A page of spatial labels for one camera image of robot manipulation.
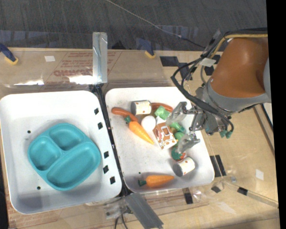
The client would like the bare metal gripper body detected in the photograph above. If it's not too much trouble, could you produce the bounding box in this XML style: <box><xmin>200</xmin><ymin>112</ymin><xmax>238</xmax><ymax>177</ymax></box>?
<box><xmin>187</xmin><ymin>88</ymin><xmax>232</xmax><ymax>136</ymax></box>

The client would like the green and orange toy vegetable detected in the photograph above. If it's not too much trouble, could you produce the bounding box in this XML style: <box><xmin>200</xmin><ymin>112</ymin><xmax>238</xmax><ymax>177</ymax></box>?
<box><xmin>171</xmin><ymin>146</ymin><xmax>187</xmax><ymax>162</ymax></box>

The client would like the light green crinkled packet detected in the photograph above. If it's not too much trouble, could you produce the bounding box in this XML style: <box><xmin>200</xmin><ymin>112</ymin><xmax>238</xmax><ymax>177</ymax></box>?
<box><xmin>154</xmin><ymin>105</ymin><xmax>172</xmax><ymax>121</ymax></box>

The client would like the orange-brown toy sausage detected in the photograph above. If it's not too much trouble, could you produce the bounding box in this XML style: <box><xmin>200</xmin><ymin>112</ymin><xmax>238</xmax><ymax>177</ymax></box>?
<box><xmin>111</xmin><ymin>106</ymin><xmax>138</xmax><ymax>124</ymax></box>
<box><xmin>150</xmin><ymin>101</ymin><xmax>174</xmax><ymax>114</ymax></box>

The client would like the white and brown carton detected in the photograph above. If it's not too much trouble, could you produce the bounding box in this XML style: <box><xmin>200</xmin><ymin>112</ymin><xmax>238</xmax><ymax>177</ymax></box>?
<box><xmin>152</xmin><ymin>121</ymin><xmax>179</xmax><ymax>151</ymax></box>

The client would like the white can with orange dots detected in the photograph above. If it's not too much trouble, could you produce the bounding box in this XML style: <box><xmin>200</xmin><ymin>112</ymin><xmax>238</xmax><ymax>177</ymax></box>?
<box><xmin>130</xmin><ymin>100</ymin><xmax>153</xmax><ymax>116</ymax></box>
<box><xmin>172</xmin><ymin>156</ymin><xmax>196</xmax><ymax>178</ymax></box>

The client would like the white toy egg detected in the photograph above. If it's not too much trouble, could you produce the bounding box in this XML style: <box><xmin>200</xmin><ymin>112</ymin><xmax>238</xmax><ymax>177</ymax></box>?
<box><xmin>140</xmin><ymin>114</ymin><xmax>158</xmax><ymax>133</ymax></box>

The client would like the brown cardboard board, red print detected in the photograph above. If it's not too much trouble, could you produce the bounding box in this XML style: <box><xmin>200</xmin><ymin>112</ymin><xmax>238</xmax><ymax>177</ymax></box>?
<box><xmin>0</xmin><ymin>31</ymin><xmax>280</xmax><ymax>229</ymax></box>

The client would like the orange toy carrot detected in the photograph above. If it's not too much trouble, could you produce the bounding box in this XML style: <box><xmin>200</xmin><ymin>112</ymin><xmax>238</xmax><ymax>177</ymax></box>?
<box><xmin>136</xmin><ymin>173</ymin><xmax>176</xmax><ymax>189</ymax></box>
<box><xmin>123</xmin><ymin>114</ymin><xmax>155</xmax><ymax>147</ymax></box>

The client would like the white plastic tray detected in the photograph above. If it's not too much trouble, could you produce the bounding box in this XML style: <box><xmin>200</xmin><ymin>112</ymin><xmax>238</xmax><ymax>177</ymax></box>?
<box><xmin>104</xmin><ymin>83</ymin><xmax>216</xmax><ymax>195</ymax></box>
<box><xmin>0</xmin><ymin>87</ymin><xmax>124</xmax><ymax>216</ymax></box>

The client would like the teal divided plate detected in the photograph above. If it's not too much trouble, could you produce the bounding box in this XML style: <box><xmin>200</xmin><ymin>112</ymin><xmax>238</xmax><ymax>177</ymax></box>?
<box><xmin>25</xmin><ymin>121</ymin><xmax>104</xmax><ymax>194</ymax></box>

